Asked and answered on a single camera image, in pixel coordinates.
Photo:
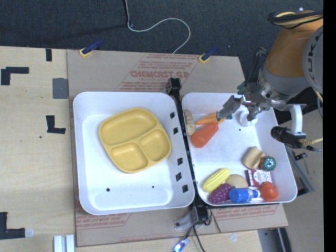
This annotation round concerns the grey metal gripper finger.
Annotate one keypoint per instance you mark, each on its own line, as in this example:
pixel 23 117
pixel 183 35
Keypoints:
pixel 252 114
pixel 229 107

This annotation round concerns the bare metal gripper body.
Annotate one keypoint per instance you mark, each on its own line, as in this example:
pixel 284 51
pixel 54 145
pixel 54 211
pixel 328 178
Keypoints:
pixel 271 98

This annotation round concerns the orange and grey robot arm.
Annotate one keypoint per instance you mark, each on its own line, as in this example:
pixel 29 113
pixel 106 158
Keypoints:
pixel 286 59

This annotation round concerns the small white object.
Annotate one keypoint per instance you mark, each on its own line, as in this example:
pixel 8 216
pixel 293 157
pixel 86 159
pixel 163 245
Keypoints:
pixel 244 120

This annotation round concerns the small orange carrot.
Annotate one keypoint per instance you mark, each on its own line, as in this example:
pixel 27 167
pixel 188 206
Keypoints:
pixel 207 119

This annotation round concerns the large orange toy carrot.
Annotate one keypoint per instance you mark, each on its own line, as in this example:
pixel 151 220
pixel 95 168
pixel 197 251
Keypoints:
pixel 203 136

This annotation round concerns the beige knobbly toy food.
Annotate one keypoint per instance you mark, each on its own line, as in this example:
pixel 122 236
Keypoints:
pixel 189 123

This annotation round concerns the beige toy bread roll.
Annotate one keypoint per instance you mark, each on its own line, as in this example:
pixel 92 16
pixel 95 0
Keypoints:
pixel 252 157

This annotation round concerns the white plastic tray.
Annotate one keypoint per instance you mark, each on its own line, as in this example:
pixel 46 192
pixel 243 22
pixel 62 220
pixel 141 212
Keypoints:
pixel 126 190
pixel 231 151

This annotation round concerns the thin black rod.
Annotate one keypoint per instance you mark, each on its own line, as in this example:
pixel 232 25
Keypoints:
pixel 187 143

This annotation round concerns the red and white carton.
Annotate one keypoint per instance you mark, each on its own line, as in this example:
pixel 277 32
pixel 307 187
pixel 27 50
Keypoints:
pixel 260 177

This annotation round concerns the beige toy potato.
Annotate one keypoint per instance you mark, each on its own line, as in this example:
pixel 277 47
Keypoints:
pixel 237 180

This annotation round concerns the yellow corn cob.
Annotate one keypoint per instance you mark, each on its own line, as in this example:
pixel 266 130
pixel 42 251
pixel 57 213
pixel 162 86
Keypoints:
pixel 215 180

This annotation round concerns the orange toy tomato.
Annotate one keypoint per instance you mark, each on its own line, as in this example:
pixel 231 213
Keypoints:
pixel 269 191

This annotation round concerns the brown cardboard board red print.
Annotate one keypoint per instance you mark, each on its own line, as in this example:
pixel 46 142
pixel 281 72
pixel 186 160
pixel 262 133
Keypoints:
pixel 157 69

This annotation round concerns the clear bottle with blue cap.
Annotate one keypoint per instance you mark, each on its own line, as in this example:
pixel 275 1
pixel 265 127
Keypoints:
pixel 240 195

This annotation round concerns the purple grapes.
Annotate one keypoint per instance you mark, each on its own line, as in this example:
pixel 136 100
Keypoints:
pixel 220 193

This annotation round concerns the yellow divided plate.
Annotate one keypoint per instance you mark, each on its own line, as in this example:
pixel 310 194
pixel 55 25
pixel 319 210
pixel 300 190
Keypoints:
pixel 131 138

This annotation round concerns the black cylinder on white bracket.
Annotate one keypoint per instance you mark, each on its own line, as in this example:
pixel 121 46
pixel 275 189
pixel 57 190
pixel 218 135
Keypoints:
pixel 286 136

